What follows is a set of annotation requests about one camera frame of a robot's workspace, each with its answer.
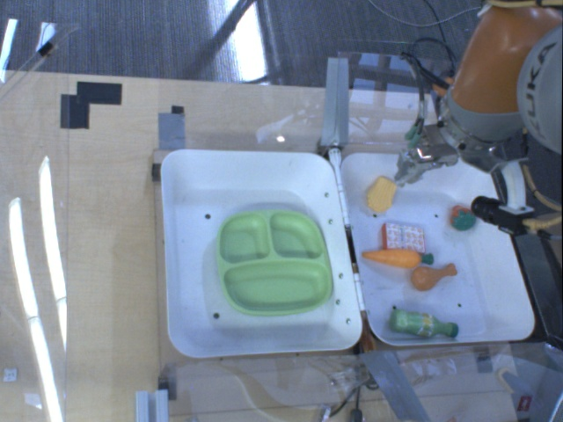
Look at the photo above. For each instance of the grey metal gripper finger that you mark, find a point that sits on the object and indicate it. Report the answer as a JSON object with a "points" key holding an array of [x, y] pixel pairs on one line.
{"points": [[417, 173], [402, 169]]}

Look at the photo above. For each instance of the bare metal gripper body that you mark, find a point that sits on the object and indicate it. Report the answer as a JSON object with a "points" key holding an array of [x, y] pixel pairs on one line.
{"points": [[440, 147]]}

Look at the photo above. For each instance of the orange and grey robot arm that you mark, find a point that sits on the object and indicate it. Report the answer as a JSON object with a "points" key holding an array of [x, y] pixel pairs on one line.
{"points": [[492, 68]]}

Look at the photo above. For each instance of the yellow toy corn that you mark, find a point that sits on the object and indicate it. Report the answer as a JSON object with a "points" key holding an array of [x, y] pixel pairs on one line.
{"points": [[381, 195]]}

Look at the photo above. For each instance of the red and green toy fruit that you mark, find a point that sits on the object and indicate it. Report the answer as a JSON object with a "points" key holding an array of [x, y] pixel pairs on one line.
{"points": [[462, 219]]}

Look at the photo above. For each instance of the red and white carton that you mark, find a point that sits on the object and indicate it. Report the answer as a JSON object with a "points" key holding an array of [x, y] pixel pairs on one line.
{"points": [[404, 237]]}

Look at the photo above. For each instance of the orange carrot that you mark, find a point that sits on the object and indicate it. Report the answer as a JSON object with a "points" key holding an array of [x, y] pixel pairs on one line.
{"points": [[391, 258]]}

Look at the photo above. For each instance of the orange toy chicken drumstick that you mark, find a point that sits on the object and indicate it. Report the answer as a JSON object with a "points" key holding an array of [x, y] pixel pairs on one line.
{"points": [[426, 277]]}

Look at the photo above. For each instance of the white plastic tray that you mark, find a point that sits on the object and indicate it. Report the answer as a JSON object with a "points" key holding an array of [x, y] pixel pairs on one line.
{"points": [[484, 279], [198, 279]]}

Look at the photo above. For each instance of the green bottle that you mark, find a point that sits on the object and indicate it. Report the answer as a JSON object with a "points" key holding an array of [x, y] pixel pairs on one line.
{"points": [[413, 323]]}

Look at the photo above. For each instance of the green divided plate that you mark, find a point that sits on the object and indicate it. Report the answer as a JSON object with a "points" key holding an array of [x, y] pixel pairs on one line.
{"points": [[272, 279]]}

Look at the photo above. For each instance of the pale wood board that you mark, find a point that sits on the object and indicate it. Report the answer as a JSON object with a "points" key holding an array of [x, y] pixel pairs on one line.
{"points": [[110, 235]]}

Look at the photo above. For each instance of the black cylinder on white bracket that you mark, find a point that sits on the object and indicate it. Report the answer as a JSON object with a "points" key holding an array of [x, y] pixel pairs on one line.
{"points": [[497, 213]]}

